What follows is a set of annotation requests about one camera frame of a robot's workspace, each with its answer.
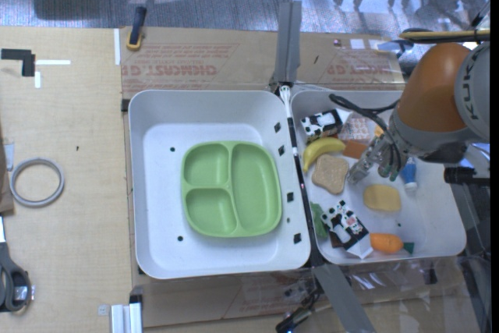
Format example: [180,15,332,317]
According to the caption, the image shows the black cylinder on white bracket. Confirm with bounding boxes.
[443,151,491,186]

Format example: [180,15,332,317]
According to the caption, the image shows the yellow banana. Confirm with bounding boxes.
[302,136,348,174]

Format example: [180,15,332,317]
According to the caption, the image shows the green divided plate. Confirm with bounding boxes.
[180,140,283,239]

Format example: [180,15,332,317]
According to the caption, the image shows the blue and white bottle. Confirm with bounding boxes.
[400,157,419,193]

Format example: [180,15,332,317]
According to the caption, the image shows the green lettuce leaf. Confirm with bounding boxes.
[309,201,330,239]

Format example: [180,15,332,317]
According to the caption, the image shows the brown flat block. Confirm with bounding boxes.
[328,230,345,250]

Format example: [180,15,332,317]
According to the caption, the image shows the brown cardboard board, red print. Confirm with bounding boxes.
[119,26,471,329]

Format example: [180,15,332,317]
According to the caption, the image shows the orange and white packet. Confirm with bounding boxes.
[337,115,386,143]

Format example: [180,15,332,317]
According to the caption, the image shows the grey and white ring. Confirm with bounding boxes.
[9,157,66,208]

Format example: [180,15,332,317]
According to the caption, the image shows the white plastic tray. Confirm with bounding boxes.
[127,89,312,281]
[290,89,468,267]

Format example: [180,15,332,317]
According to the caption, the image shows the cow print milk carton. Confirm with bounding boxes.
[299,108,354,146]
[320,200,375,260]

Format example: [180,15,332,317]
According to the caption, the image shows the yellow biscuit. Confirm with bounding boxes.
[363,183,402,213]

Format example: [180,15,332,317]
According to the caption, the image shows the tan bread slice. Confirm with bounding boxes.
[310,154,350,196]

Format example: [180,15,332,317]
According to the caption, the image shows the orange carrot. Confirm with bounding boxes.
[369,232,416,256]

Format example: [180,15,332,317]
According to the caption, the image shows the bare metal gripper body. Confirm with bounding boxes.
[361,131,403,173]

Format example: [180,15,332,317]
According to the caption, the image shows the grey handled scissors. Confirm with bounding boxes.
[0,240,33,314]

